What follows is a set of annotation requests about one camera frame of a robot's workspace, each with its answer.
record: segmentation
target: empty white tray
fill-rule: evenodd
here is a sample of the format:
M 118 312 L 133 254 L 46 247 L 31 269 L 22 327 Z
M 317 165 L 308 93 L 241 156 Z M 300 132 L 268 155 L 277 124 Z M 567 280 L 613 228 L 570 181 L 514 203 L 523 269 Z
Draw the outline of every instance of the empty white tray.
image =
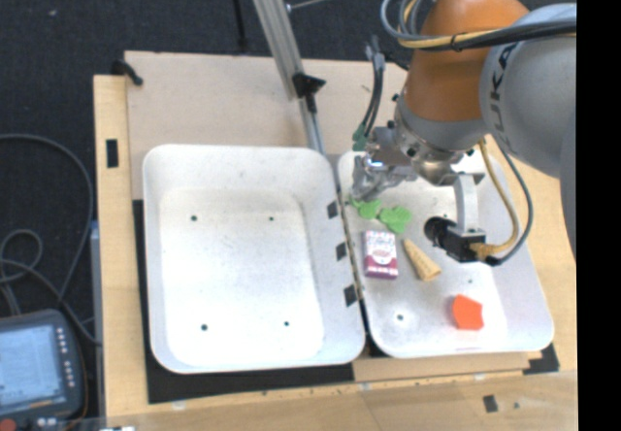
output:
M 164 367 L 230 372 L 358 356 L 365 332 L 345 294 L 354 278 L 325 157 L 162 145 L 143 176 L 150 342 Z
M 345 201 L 349 198 L 357 154 L 350 151 L 339 161 Z M 499 180 L 505 183 L 500 166 L 493 164 Z M 486 172 L 479 151 L 465 157 L 454 169 Z M 511 222 L 496 188 L 486 176 L 476 190 L 479 227 L 488 233 L 488 243 L 503 243 L 511 234 Z M 397 237 L 397 279 L 367 278 L 363 274 L 362 233 L 367 229 L 386 230 L 386 227 L 377 219 L 361 218 L 352 205 L 345 205 L 344 218 L 359 271 L 369 331 L 384 352 L 394 357 L 414 358 L 467 352 L 536 351 L 550 344 L 554 333 L 552 317 L 526 246 L 499 267 L 481 262 L 459 263 L 443 249 L 434 247 L 424 234 L 425 222 L 432 216 L 457 221 L 452 186 L 433 186 L 418 178 L 387 189 L 379 199 L 382 208 L 403 206 L 412 212 L 405 232 Z M 441 266 L 439 276 L 429 282 L 416 276 L 402 245 L 404 238 L 411 239 Z M 451 304 L 460 293 L 482 303 L 482 329 L 456 328 Z

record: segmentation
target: red-orange block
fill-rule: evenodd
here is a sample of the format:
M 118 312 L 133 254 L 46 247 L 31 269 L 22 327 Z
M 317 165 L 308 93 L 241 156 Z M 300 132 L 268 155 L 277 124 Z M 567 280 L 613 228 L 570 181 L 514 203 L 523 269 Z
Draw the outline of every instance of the red-orange block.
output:
M 453 300 L 453 317 L 458 329 L 478 330 L 483 327 L 483 306 L 465 295 Z

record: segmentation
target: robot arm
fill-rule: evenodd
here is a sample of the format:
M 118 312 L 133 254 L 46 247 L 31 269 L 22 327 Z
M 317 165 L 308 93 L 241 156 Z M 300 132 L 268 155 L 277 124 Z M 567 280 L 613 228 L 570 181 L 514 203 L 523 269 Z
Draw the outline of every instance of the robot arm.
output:
M 352 196 L 374 199 L 417 177 L 466 187 L 452 165 L 491 133 L 503 152 L 561 179 L 575 254 L 576 5 L 529 12 L 517 0 L 401 0 L 395 28 L 392 2 L 382 3 L 382 23 L 414 53 L 394 120 L 369 130 L 356 158 Z

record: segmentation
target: wooden table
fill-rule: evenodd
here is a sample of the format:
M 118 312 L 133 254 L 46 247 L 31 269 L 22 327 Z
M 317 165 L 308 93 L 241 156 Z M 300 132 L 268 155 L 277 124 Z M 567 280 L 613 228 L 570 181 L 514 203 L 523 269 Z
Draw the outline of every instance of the wooden table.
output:
M 555 322 L 558 372 L 524 376 L 534 353 L 353 362 L 355 381 L 150 404 L 143 344 L 132 200 L 149 148 L 180 143 L 304 146 L 299 109 L 284 99 L 272 58 L 131 51 L 145 80 L 94 78 L 98 220 L 102 270 L 106 416 L 139 429 L 569 429 L 577 426 L 575 261 L 558 181 L 518 163 L 533 193 L 528 246 Z M 317 95 L 326 151 L 350 149 L 373 76 L 365 62 L 305 60 L 327 84 Z M 405 75 L 389 66 L 378 123 L 392 117 Z M 118 161 L 110 164 L 108 148 Z M 525 202 L 509 186 L 518 213 Z

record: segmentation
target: screen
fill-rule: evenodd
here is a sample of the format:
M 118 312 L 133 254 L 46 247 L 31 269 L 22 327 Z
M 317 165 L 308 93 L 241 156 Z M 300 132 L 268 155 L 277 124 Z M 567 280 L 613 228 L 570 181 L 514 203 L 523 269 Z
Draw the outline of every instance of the screen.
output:
M 0 414 L 64 401 L 53 326 L 0 332 Z

